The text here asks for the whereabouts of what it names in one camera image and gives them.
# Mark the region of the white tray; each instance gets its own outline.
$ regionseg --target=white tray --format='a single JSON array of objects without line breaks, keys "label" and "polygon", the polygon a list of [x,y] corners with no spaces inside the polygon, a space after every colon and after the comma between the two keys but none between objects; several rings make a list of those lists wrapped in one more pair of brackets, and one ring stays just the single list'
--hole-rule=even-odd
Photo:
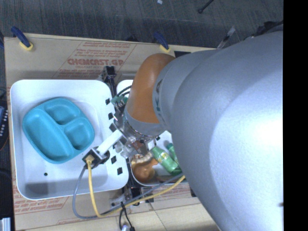
[{"label": "white tray", "polygon": [[[82,157],[111,134],[109,126],[113,120],[109,120],[108,114],[114,112],[114,107],[105,102],[111,99],[108,86],[98,80],[20,80],[12,85],[10,96],[16,180],[20,194],[31,200],[72,195],[85,165]],[[88,117],[95,131],[90,147],[63,164],[44,160],[22,129],[23,118],[30,109],[56,97],[64,97],[75,103]],[[116,162],[112,164],[108,160],[93,170],[95,192],[119,189],[128,181],[125,159],[112,148],[109,152],[110,158],[116,156]],[[119,168],[122,168],[122,173],[118,175]],[[81,181],[80,193],[89,193],[87,172]]]}]

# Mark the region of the blue divided tray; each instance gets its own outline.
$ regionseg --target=blue divided tray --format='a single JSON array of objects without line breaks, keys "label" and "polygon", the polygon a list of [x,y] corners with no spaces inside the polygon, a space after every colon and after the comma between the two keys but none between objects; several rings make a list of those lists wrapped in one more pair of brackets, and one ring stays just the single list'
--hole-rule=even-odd
[{"label": "blue divided tray", "polygon": [[94,140],[88,118],[65,98],[55,98],[31,109],[23,119],[23,130],[34,149],[55,164],[77,156]]}]

